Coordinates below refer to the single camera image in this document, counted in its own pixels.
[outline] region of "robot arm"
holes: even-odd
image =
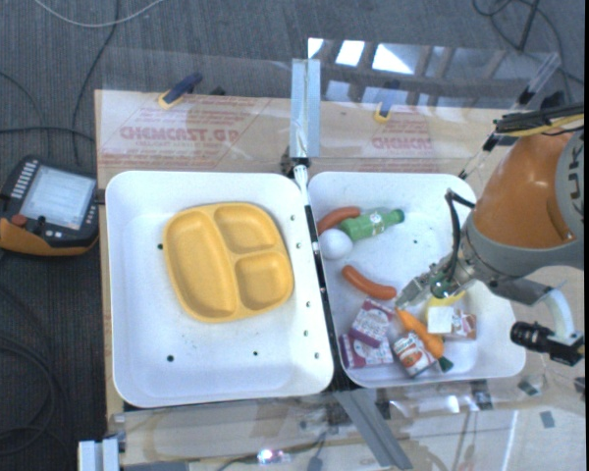
[[[566,122],[584,112],[566,107]],[[570,309],[558,289],[525,279],[542,267],[584,270],[584,131],[545,126],[544,113],[505,119],[497,131],[522,135],[499,163],[461,227],[449,191],[454,243],[450,254],[414,278],[396,305],[428,294],[444,298],[475,281],[504,298],[527,305],[545,302],[555,330],[516,323],[510,338],[555,361],[573,365],[583,357],[584,337],[573,329]]]

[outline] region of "display screen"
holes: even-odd
[[[40,166],[20,213],[37,220],[78,230],[96,186],[93,178]]]

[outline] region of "soda can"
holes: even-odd
[[[410,332],[393,343],[393,352],[410,377],[416,377],[436,363],[416,333]]]

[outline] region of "transparent plastic sheet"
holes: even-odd
[[[394,47],[385,47],[383,54],[397,53],[398,49]],[[362,46],[362,51],[370,52],[371,49],[369,44]],[[375,120],[375,113],[386,94],[383,87],[385,76],[373,75],[355,61],[355,67],[348,69],[330,68],[329,71],[333,74],[338,71],[342,77],[340,81],[327,81],[324,74],[328,69],[320,58],[320,155],[311,157],[311,176],[325,171],[456,176],[479,151],[493,128],[493,120],[512,108],[519,108],[518,96],[527,85],[538,88],[538,93],[526,105],[527,109],[537,108],[544,97],[540,90],[543,83],[532,83],[539,66],[535,60],[516,57],[509,52],[495,54],[494,61],[499,66],[491,65],[493,74],[486,82],[489,88],[478,92],[475,89],[480,83],[479,73],[489,64],[487,58],[494,56],[491,51],[450,54],[444,49],[432,48],[430,53],[431,63],[425,72],[428,75],[445,72],[448,81],[443,84],[449,90],[434,90],[426,95],[409,78],[403,79],[403,86],[413,85],[414,88],[408,89],[403,98],[394,97],[392,110],[400,117],[384,124]],[[96,93],[98,164],[102,183],[125,169],[262,173],[283,173],[286,170],[292,117],[291,64],[120,48],[109,49],[106,54],[104,88]],[[462,66],[455,66],[454,58],[465,58],[466,61]],[[554,61],[546,59],[548,65]],[[378,65],[379,61],[378,57],[374,64]],[[144,68],[144,62],[150,68]],[[196,71],[201,71],[203,79],[193,93],[185,94],[179,105],[165,111],[165,117],[159,117],[164,112],[158,108],[159,95]],[[374,81],[362,89],[362,83],[367,83],[367,79]],[[427,76],[419,81],[426,87],[433,83]],[[502,85],[506,89],[496,88]],[[224,94],[214,95],[217,87],[222,87]],[[220,117],[227,115],[215,122],[213,117],[218,114],[205,112],[217,112]],[[205,119],[201,119],[199,113],[205,115]],[[198,127],[197,121],[206,121],[207,125]],[[160,132],[163,135],[155,137],[153,132],[138,130],[162,124],[173,131]],[[214,132],[209,134],[202,130],[224,131],[224,137],[221,132],[216,136]],[[228,131],[236,131],[241,136],[230,138],[229,134],[233,132]],[[123,133],[133,137],[123,137]],[[161,141],[172,143],[158,147],[157,143]],[[210,146],[204,143],[214,144],[211,157]],[[476,194],[505,152],[505,148],[496,148],[467,180]],[[181,155],[183,159],[176,161],[175,155]],[[577,328],[584,331],[583,275],[574,270],[549,269],[540,271],[536,278],[555,286],[566,281],[562,290],[571,303]],[[537,320],[550,325],[546,309],[521,305],[513,308],[520,320]],[[541,421],[543,427],[538,429],[547,431],[549,426],[539,418],[541,414],[556,413],[559,425],[563,424],[563,417],[571,416],[567,422],[571,431],[580,431],[582,427],[582,434],[571,435],[575,446],[571,458],[577,459],[577,463],[584,460],[584,402],[575,388],[575,380],[579,378],[584,380],[584,361],[571,369],[529,352],[523,371],[511,378],[388,387],[372,391],[371,395],[386,410],[385,416],[392,431],[417,469],[421,468],[419,464],[427,462],[431,466],[436,459],[453,469],[472,455],[474,463],[481,462],[476,460],[479,455],[483,463],[501,462],[503,469],[515,469],[516,459],[526,458],[535,450],[545,451],[540,439],[518,439],[518,428],[526,417],[531,423]],[[331,453],[331,448],[343,458],[352,451],[358,455],[356,460],[347,461],[339,456],[333,457],[338,460],[325,460],[328,465],[329,462],[358,462],[354,469],[378,468],[375,456],[361,435],[326,393],[303,399],[232,401],[218,406],[127,411],[122,415],[113,406],[118,405],[112,404],[111,413],[119,414],[119,420],[122,419],[118,422],[119,427],[127,433],[127,451],[123,456],[126,464],[187,460],[192,462],[191,469],[220,469],[245,455],[244,464],[255,464],[250,467],[279,464],[279,469],[300,469],[303,459],[314,456],[322,447],[325,455]],[[263,424],[267,409],[272,425]],[[209,415],[201,426],[196,422],[196,413],[203,410]],[[157,422],[161,420],[167,422],[163,425]],[[204,439],[193,440],[192,435],[184,433],[187,427],[201,433],[212,425],[220,435],[213,451],[209,450]],[[316,429],[306,432],[303,426]],[[440,428],[461,436],[441,438],[443,430],[439,431]],[[478,433],[482,445],[474,443],[473,450],[469,451],[469,436]],[[497,435],[497,445],[488,438],[489,434]],[[322,445],[321,435],[328,437],[322,440]],[[284,459],[273,462],[253,460],[253,455],[257,457],[266,448],[281,450],[283,456],[290,457],[284,456]]]

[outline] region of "orange compartment tray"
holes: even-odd
[[[163,246],[177,298],[200,321],[257,315],[293,292],[282,236],[268,213],[253,204],[217,203],[177,213],[164,227]]]

